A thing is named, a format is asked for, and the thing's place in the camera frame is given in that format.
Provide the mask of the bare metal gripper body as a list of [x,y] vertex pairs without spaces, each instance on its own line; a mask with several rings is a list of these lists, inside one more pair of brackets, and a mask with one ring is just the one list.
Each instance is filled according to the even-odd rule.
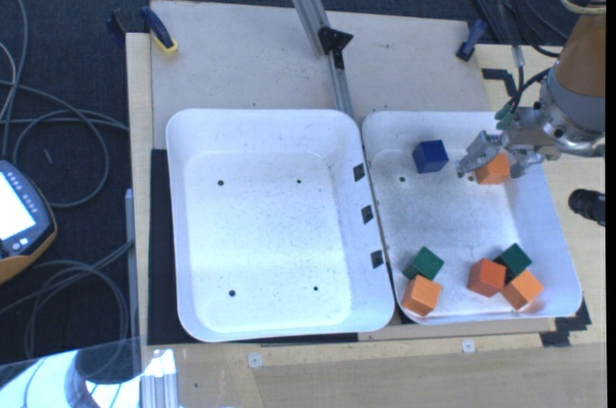
[[505,104],[500,130],[502,147],[520,160],[552,161],[563,154],[602,158],[605,152],[604,121],[577,101],[559,105],[543,99],[517,108]]

